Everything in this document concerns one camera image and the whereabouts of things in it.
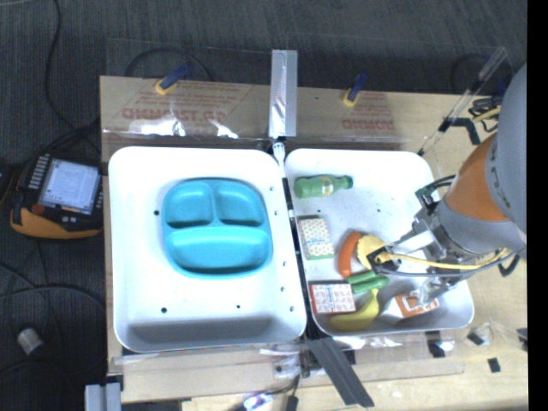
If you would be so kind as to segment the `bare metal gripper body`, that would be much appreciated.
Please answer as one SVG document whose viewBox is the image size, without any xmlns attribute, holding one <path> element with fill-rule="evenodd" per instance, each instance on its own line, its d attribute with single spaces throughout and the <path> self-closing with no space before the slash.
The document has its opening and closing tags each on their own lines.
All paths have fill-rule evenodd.
<svg viewBox="0 0 548 411">
<path fill-rule="evenodd" d="M 447 205 L 423 205 L 415 214 L 413 234 L 426 259 L 433 262 L 427 266 L 429 277 L 422 290 L 448 290 L 462 279 L 462 271 L 456 268 L 465 256 L 462 223 L 462 217 Z"/>
</svg>

